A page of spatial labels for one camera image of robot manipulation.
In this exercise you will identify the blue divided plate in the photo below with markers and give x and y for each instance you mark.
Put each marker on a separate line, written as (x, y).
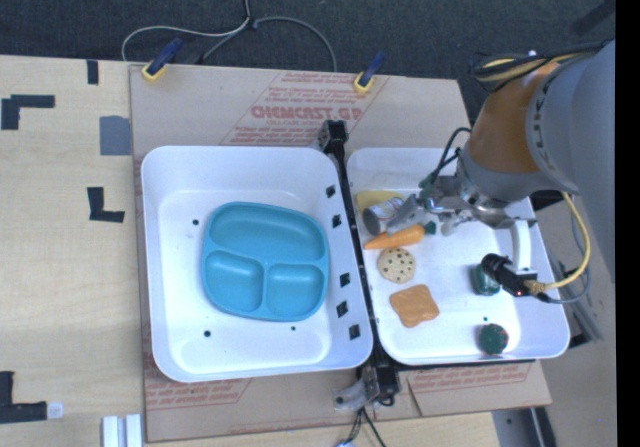
(265, 260)

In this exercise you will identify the orange carrot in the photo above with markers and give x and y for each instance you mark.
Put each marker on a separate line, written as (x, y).
(397, 236)

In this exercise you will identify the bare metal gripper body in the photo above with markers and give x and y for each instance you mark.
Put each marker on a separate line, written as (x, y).
(467, 200)

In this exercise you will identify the orange bread slice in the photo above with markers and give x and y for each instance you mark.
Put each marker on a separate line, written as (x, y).
(414, 306)

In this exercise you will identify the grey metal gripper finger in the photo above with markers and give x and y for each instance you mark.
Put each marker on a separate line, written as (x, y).
(401, 213)
(452, 225)

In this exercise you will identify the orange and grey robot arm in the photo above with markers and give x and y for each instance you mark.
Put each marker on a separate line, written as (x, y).
(560, 125)

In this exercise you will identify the green and red round toy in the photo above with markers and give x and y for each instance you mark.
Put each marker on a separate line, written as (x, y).
(493, 339)

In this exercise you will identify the black cylinder on white bracket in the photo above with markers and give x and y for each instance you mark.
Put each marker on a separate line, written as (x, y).
(507, 272)

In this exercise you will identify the white plastic tray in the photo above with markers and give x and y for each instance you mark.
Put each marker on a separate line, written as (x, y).
(450, 285)
(175, 255)

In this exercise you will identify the brown cardboard board red print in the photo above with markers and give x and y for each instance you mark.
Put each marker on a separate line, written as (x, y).
(210, 100)

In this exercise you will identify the small silver can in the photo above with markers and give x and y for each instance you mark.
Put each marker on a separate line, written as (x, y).
(376, 217)

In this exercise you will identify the beige dotted biscuit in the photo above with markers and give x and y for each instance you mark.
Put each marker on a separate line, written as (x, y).
(396, 265)

